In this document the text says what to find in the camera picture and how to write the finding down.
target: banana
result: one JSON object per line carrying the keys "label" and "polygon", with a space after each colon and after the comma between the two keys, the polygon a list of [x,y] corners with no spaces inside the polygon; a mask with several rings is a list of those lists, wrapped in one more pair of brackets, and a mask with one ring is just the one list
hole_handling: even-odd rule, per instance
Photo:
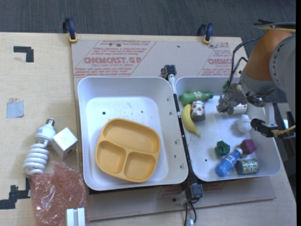
{"label": "banana", "polygon": [[189,103],[186,106],[184,106],[182,110],[182,120],[183,120],[184,127],[187,130],[190,130],[199,136],[200,132],[197,130],[195,124],[193,123],[190,113],[191,113],[191,104]]}

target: yellow divided plate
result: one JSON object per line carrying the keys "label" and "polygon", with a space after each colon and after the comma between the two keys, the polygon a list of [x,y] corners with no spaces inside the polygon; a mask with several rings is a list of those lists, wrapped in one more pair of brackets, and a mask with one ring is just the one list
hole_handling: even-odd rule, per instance
{"label": "yellow divided plate", "polygon": [[160,150],[161,140],[155,130],[134,121],[115,118],[101,131],[95,159],[105,173],[140,183],[155,172]]}

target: pink bubble wrap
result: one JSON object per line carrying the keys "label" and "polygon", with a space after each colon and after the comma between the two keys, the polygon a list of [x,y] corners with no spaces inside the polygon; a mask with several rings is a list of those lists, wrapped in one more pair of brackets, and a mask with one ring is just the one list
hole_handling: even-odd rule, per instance
{"label": "pink bubble wrap", "polygon": [[29,177],[32,202],[38,226],[65,226],[67,209],[85,208],[87,190],[80,172],[62,162],[53,161],[54,173]]}

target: white cube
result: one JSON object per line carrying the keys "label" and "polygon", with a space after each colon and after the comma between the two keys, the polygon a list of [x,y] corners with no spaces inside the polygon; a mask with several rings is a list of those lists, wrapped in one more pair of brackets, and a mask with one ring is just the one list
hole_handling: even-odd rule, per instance
{"label": "white cube", "polygon": [[77,141],[77,138],[66,127],[53,137],[52,149],[54,149],[60,158],[64,160],[70,154],[75,152]]}

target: wooden table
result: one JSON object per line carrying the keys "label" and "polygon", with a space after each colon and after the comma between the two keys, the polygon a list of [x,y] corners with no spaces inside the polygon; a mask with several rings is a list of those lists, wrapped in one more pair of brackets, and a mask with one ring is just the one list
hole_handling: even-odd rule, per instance
{"label": "wooden table", "polygon": [[[201,41],[200,37],[130,36],[78,34],[79,39]],[[228,42],[231,50],[240,38],[215,37],[212,41]],[[34,49],[34,63],[25,62],[24,53],[14,53],[14,46]],[[7,103],[23,101],[24,115],[7,118]],[[35,143],[37,127],[48,118],[56,118],[56,130],[68,127],[77,135],[76,108],[72,73],[71,45],[67,34],[0,33],[0,200],[7,199],[10,186],[25,190],[26,174],[22,170],[30,145]],[[61,161],[50,153],[49,161]],[[78,152],[64,162],[79,170]],[[50,163],[45,172],[51,172]],[[297,225],[296,200],[283,165],[278,174],[270,176],[276,198],[218,207],[197,209],[195,225],[294,226]],[[162,212],[127,218],[90,222],[90,225],[183,225],[185,211]],[[31,199],[20,199],[16,209],[0,210],[0,225],[34,226]]]}

